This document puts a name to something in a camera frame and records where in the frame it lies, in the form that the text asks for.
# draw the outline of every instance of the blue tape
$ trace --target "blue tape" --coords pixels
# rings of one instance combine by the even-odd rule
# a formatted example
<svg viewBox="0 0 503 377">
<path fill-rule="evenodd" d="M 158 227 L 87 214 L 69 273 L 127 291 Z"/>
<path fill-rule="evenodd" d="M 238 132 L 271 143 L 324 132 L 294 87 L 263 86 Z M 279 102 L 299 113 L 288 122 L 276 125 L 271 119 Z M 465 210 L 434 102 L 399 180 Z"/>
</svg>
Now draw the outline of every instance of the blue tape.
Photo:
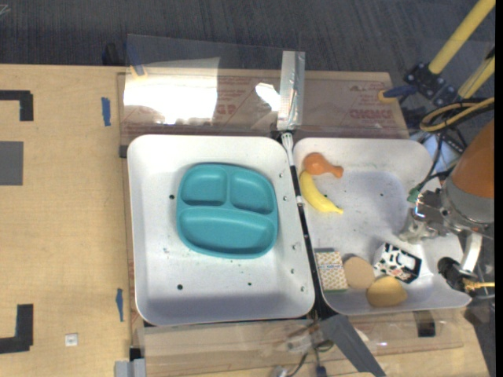
<svg viewBox="0 0 503 377">
<path fill-rule="evenodd" d="M 395 88 L 391 88 L 383 93 L 384 97 L 401 97 L 401 96 L 409 96 L 414 95 L 417 92 L 417 88 L 412 85 L 403 85 L 396 86 Z"/>
<path fill-rule="evenodd" d="M 119 310 L 119 319 L 120 322 L 124 322 L 124 300 L 123 300 L 123 290 L 119 287 L 117 288 L 117 295 L 116 295 L 116 303 L 117 303 L 117 309 Z"/>
<path fill-rule="evenodd" d="M 103 115 L 103 121 L 105 122 L 105 127 L 111 126 L 110 123 L 110 100 L 107 97 L 101 98 L 101 114 Z"/>
</svg>

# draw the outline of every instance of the yellow cable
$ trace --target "yellow cable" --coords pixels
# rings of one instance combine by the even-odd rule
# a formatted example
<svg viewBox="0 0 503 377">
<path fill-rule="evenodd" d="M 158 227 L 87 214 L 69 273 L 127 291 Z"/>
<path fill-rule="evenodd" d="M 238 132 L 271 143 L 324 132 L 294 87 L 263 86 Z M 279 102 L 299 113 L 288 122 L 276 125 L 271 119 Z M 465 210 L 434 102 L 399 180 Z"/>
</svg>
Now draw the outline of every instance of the yellow cable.
<svg viewBox="0 0 503 377">
<path fill-rule="evenodd" d="M 480 289 L 481 287 L 496 287 L 495 282 L 479 282 L 469 280 L 468 278 L 463 278 L 463 284 L 466 291 L 474 291 L 475 289 Z"/>
<path fill-rule="evenodd" d="M 442 113 L 449 112 L 451 110 L 454 110 L 456 108 L 459 108 L 459 104 L 448 104 L 447 106 L 444 106 L 443 108 L 439 108 L 437 110 L 434 110 L 433 112 L 428 113 L 420 123 L 420 128 L 423 131 L 427 131 L 429 133 L 433 131 L 438 131 L 441 130 L 445 127 L 450 126 L 451 124 L 457 122 L 460 119 L 463 119 L 465 116 L 472 114 L 473 112 L 476 112 L 480 109 L 485 108 L 489 104 L 494 103 L 494 98 L 490 97 L 482 102 L 479 102 L 478 104 L 471 104 L 471 103 L 464 103 L 461 104 L 462 108 L 467 108 L 466 110 L 462 111 L 461 113 L 458 113 L 457 115 L 451 117 L 450 119 L 446 120 L 445 122 L 441 122 L 439 124 L 435 125 L 429 125 L 429 122 L 435 118 L 438 115 L 441 115 Z"/>
<path fill-rule="evenodd" d="M 385 97 L 384 93 L 386 90 L 381 90 L 377 93 L 377 99 L 384 104 L 394 104 L 398 99 L 396 97 Z"/>
</svg>

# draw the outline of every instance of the yellow banana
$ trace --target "yellow banana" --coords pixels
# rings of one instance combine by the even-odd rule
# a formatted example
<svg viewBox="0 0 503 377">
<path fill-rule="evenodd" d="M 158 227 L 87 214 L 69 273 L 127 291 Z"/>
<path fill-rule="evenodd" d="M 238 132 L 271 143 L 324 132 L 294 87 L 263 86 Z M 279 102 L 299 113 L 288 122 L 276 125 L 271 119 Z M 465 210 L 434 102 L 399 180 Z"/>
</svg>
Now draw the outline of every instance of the yellow banana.
<svg viewBox="0 0 503 377">
<path fill-rule="evenodd" d="M 321 194 L 313 180 L 313 177 L 306 171 L 302 172 L 299 177 L 300 191 L 303 197 L 311 204 L 315 209 L 321 212 L 336 212 L 337 214 L 342 214 L 343 209 L 339 208 L 327 197 Z"/>
</svg>

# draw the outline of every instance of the teal divided plate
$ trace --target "teal divided plate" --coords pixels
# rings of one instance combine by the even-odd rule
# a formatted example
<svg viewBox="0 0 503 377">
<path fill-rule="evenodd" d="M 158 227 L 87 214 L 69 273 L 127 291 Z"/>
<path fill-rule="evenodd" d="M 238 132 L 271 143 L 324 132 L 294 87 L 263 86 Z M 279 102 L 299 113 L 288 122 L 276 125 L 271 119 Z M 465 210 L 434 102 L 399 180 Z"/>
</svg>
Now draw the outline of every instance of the teal divided plate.
<svg viewBox="0 0 503 377">
<path fill-rule="evenodd" d="M 178 235 L 194 251 L 257 258 L 277 238 L 274 187 L 244 167 L 201 163 L 185 173 L 176 203 Z"/>
</svg>

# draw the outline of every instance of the black tape marking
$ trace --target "black tape marking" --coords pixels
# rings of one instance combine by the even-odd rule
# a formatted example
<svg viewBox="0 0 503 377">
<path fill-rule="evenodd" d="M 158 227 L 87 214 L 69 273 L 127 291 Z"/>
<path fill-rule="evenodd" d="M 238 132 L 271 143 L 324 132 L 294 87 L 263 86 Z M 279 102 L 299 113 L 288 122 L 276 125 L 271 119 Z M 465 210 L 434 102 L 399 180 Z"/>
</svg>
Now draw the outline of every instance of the black tape marking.
<svg viewBox="0 0 503 377">
<path fill-rule="evenodd" d="M 0 354 L 27 352 L 33 345 L 33 305 L 17 305 L 16 334 L 0 338 Z"/>
<path fill-rule="evenodd" d="M 33 121 L 33 94 L 26 90 L 0 90 L 0 101 L 19 101 L 20 122 Z"/>
</svg>

